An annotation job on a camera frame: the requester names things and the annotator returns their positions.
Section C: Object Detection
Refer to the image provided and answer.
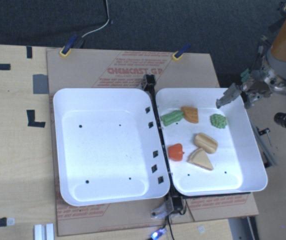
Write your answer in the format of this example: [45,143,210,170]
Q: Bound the black cylinder on white bracket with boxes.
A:
[273,111,286,130]

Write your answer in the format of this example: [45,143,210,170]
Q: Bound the green toy bean pods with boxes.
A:
[160,109,185,127]

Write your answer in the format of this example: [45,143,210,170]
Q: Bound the thin black rod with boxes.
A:
[148,83,178,198]

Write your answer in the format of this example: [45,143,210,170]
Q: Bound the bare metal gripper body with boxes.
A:
[241,56,286,101]

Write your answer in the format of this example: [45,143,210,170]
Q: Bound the orange toy bell pepper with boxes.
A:
[167,143,186,162]

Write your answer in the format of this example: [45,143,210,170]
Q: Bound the black block with thin wires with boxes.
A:
[168,194,187,215]
[139,74,157,92]

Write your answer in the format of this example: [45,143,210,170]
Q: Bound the green toy grapes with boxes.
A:
[209,113,228,130]

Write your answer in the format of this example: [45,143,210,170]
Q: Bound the white plastic tray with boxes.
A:
[155,87,269,197]
[52,87,171,207]

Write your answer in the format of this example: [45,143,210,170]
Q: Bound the tan toy bread roll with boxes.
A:
[193,132,219,155]

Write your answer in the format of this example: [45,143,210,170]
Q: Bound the brown cardboard board red print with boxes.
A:
[45,48,260,237]

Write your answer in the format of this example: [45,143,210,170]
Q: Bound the tan toy sandwich wedge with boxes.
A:
[187,147,214,171]

